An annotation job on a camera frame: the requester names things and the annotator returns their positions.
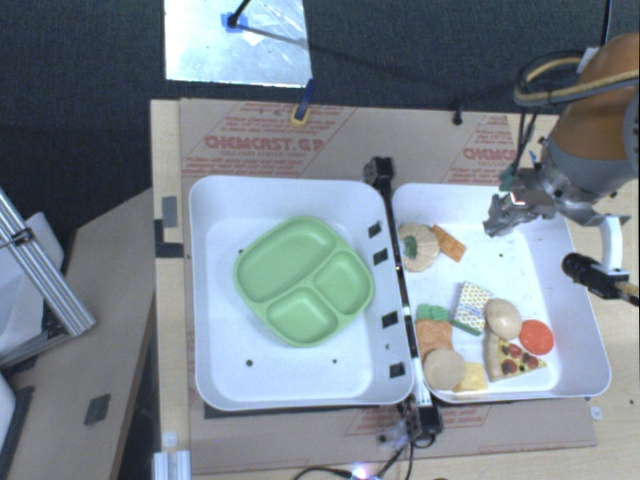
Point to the brown cardboard board, red print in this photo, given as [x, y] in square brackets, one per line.
[320, 138]

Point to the toy pizza slice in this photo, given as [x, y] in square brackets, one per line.
[507, 360]

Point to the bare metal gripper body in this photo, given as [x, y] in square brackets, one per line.
[537, 207]

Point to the white plastic tray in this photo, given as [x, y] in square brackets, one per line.
[520, 273]
[280, 378]

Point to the thin black and white rod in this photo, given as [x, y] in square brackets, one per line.
[397, 258]

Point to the orange toy carrot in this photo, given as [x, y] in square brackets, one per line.
[432, 335]

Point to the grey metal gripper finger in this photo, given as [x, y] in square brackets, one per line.
[510, 223]
[492, 220]

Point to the red toy tomato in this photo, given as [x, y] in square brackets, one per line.
[536, 337]

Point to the beige toy pumpkin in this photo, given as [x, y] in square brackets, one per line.
[420, 255]

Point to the small patterned carton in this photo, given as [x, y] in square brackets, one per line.
[470, 308]

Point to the beige toy bread roll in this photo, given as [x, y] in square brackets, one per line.
[502, 318]

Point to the black cylinder on white bracket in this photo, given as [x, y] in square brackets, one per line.
[590, 270]

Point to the green divided plate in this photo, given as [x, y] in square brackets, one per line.
[295, 278]

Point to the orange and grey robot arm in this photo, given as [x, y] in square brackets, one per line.
[595, 118]

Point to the round tan toy biscuit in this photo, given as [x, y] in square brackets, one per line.
[444, 369]

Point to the yellow toy cheese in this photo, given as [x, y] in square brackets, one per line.
[475, 379]

